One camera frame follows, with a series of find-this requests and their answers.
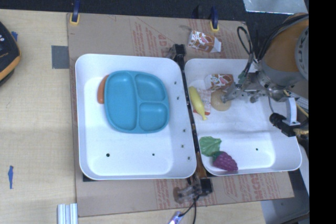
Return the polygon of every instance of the black and orange object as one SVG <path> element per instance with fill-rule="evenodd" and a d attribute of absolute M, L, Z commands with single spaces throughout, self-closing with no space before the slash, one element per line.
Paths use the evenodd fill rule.
<path fill-rule="evenodd" d="M 0 22 L 0 86 L 13 74 L 21 60 L 21 51 L 13 35 Z"/>

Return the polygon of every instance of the wooden table surface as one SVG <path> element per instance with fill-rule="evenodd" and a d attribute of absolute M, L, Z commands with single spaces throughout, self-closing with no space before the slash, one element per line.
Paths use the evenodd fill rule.
<path fill-rule="evenodd" d="M 68 69 L 53 69 L 52 46 L 67 46 L 66 13 L 0 9 L 18 34 L 22 59 L 0 87 L 0 223 L 57 223 L 76 203 Z M 8 171 L 13 166 L 13 188 Z M 78 223 L 168 223 L 176 209 L 79 218 Z M 193 209 L 181 223 L 192 223 Z M 196 223 L 265 223 L 260 202 L 198 207 Z"/>

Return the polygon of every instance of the cardboard sheet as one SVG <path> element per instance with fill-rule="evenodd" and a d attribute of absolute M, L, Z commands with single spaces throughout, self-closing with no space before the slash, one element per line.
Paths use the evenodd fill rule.
<path fill-rule="evenodd" d="M 76 195 L 79 217 L 188 207 L 173 197 L 175 188 L 187 187 L 186 179 L 91 181 L 79 166 L 76 111 L 75 63 L 88 53 L 165 57 L 174 44 L 187 44 L 192 30 L 215 36 L 220 52 L 205 52 L 186 46 L 185 61 L 192 58 L 246 58 L 237 36 L 242 22 L 219 21 L 219 31 L 211 32 L 209 20 L 120 15 L 81 14 L 78 25 L 69 23 L 72 124 L 75 152 Z M 197 205 L 209 206 L 237 202 L 293 197 L 287 172 L 211 177 L 214 192 Z"/>

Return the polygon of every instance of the white tray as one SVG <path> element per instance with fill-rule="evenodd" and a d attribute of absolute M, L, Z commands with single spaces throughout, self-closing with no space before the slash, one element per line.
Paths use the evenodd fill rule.
<path fill-rule="evenodd" d="M 204 78 L 212 73 L 229 73 L 238 81 L 247 60 L 192 59 L 185 65 L 188 86 L 205 89 Z M 272 102 L 274 111 L 286 116 L 285 103 Z M 212 165 L 212 158 L 202 154 L 205 168 L 213 175 L 253 174 L 298 169 L 301 153 L 296 137 L 287 137 L 272 126 L 268 98 L 256 103 L 235 99 L 227 111 L 211 110 L 206 121 L 193 113 L 198 139 L 203 136 L 220 138 L 221 151 L 227 152 L 238 164 L 237 172 L 228 172 Z"/>
<path fill-rule="evenodd" d="M 170 105 L 168 125 L 157 133 L 114 130 L 97 89 L 104 76 L 120 70 L 147 72 L 164 83 Z M 86 54 L 75 65 L 79 162 L 94 180 L 187 178 L 196 156 L 179 66 L 171 59 Z"/>

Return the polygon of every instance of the divided blue plate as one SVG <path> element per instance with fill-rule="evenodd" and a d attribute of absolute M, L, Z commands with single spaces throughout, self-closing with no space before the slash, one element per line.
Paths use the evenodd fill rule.
<path fill-rule="evenodd" d="M 163 82 L 137 71 L 111 73 L 104 88 L 109 123 L 126 133 L 154 133 L 169 122 L 169 100 Z"/>

